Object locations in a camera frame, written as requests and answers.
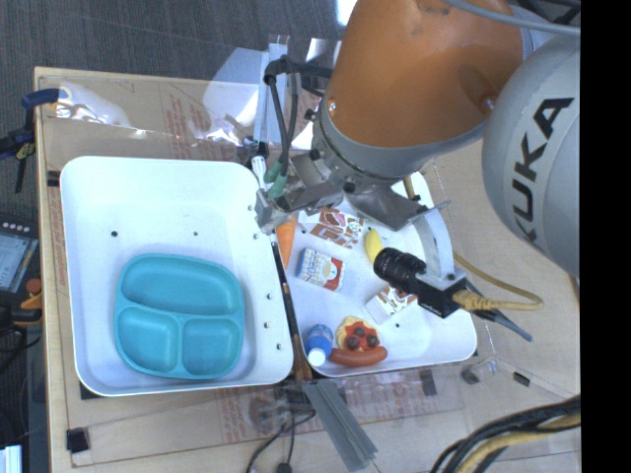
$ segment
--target toy sausage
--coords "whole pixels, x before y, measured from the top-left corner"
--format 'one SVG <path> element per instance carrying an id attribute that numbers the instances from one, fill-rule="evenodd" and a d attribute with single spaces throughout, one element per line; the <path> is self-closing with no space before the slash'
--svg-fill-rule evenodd
<path id="1" fill-rule="evenodd" d="M 387 357 L 386 347 L 379 345 L 369 351 L 332 349 L 329 360 L 347 367 L 366 367 L 383 361 Z"/>

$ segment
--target black connector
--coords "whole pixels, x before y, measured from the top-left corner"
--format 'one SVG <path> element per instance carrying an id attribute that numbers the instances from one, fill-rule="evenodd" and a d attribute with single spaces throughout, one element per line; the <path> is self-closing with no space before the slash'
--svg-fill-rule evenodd
<path id="1" fill-rule="evenodd" d="M 416 277 L 426 272 L 426 264 L 413 254 L 385 248 L 375 258 L 373 270 L 395 289 L 415 295 L 423 308 L 439 317 L 445 318 L 460 308 L 452 296 L 456 291 L 465 289 L 465 280 L 460 279 L 444 290 L 434 288 Z"/>

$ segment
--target blue divided plate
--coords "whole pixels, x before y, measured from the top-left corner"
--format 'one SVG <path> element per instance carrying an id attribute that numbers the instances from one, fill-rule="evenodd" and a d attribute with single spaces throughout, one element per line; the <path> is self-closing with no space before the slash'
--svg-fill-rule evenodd
<path id="1" fill-rule="evenodd" d="M 241 355 L 244 317 L 239 281 L 217 263 L 143 254 L 118 277 L 116 348 L 140 372 L 187 379 L 227 374 Z"/>

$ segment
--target toy carrot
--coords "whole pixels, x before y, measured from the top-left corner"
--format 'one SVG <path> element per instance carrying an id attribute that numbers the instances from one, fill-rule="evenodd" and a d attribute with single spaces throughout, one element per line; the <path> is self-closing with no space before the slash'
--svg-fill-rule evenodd
<path id="1" fill-rule="evenodd" d="M 283 266 L 287 269 L 289 258 L 292 254 L 292 246 L 294 245 L 294 234 L 296 232 L 296 216 L 292 213 L 291 219 L 276 228 L 276 237 L 278 238 L 278 246 L 280 255 L 283 260 Z"/>

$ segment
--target toy pizza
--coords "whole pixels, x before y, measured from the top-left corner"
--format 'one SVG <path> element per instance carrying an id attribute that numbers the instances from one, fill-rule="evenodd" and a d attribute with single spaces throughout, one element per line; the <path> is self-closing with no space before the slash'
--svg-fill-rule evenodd
<path id="1" fill-rule="evenodd" d="M 377 329 L 359 317 L 348 316 L 335 331 L 338 348 L 331 351 L 330 360 L 348 367 L 364 367 L 387 357 Z"/>

